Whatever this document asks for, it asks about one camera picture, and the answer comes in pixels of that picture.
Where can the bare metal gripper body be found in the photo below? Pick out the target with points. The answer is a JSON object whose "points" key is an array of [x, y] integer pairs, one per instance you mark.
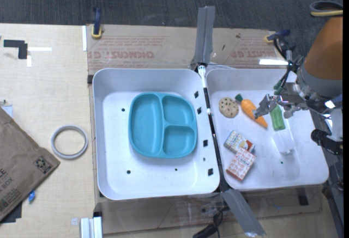
{"points": [[295, 96]]}

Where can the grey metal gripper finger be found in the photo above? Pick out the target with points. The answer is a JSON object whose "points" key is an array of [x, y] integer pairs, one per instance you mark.
{"points": [[264, 107], [290, 112]]}

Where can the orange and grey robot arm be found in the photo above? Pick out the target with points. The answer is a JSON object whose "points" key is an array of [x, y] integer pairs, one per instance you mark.
{"points": [[325, 51]]}

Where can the orange carrot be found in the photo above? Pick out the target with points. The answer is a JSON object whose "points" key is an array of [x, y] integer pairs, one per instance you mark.
{"points": [[249, 109]]}

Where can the clear bottle with green top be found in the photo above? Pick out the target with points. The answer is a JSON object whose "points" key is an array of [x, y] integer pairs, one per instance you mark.
{"points": [[278, 122]]}

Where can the tan chocolate chip biscuit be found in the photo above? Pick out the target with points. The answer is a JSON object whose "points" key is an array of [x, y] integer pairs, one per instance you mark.
{"points": [[228, 107]]}

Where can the yellow and white carton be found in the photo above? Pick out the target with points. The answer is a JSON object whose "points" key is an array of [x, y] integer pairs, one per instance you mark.
{"points": [[235, 141]]}

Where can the orange and white carton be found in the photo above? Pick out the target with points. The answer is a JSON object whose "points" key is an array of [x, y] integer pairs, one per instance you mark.
{"points": [[241, 164]]}

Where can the white plastic tray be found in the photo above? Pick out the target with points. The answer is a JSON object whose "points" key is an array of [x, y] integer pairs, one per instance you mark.
{"points": [[275, 174], [117, 166]]}

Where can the blue divided plate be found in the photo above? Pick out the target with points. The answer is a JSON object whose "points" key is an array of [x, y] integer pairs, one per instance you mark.
{"points": [[147, 125]]}

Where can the brown cardboard board red print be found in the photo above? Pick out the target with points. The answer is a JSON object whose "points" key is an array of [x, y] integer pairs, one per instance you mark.
{"points": [[152, 46]]}

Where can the small blue wrapper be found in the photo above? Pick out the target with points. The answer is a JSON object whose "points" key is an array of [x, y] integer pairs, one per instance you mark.
{"points": [[32, 196]]}

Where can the brown paper envelope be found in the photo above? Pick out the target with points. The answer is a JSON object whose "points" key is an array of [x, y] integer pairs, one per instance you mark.
{"points": [[19, 160]]}

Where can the black cylinder on white bracket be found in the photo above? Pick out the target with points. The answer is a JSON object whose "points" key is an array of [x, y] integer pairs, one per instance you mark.
{"points": [[327, 142]]}

